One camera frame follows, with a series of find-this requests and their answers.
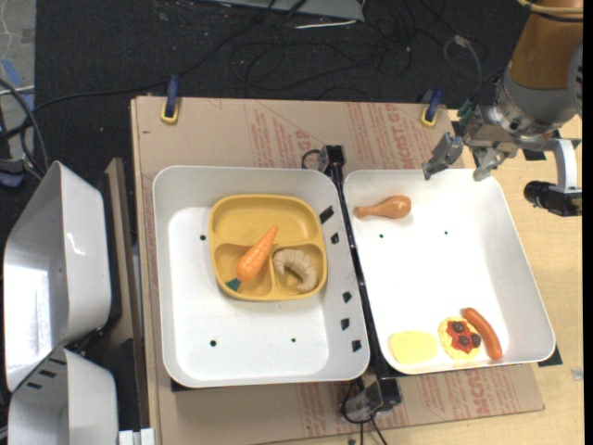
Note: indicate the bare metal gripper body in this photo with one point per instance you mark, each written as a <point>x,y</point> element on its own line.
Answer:
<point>493,132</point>

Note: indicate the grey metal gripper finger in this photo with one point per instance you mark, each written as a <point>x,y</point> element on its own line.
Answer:
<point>486,165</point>
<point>441,156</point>

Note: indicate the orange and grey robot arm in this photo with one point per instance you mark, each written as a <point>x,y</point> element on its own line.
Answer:
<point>546,63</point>

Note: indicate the brown chicken drumstick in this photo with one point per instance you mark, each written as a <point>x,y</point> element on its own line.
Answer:
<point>391,207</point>

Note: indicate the white plastic tray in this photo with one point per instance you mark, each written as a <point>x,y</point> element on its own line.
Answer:
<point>259,350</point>
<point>454,271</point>

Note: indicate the thin black rod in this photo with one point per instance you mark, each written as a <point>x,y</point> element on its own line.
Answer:
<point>354,258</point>

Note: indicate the brown cardboard board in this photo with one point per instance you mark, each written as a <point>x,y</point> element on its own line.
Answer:
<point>278,123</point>

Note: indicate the orange sausage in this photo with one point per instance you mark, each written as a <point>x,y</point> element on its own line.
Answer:
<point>484,332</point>

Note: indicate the beige croissant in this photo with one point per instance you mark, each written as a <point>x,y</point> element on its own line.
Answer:
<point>301,267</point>

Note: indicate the yellow divided plate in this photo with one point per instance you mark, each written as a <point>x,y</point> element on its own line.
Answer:
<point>259,216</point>

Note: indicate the pale yellow cheese slice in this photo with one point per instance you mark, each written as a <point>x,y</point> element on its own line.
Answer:
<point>412,347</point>

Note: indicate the orange carrot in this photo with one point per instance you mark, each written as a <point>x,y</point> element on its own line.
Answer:
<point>256,258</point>

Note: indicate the black cylinder on white bracket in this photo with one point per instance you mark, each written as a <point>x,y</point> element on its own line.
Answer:
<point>558,183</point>

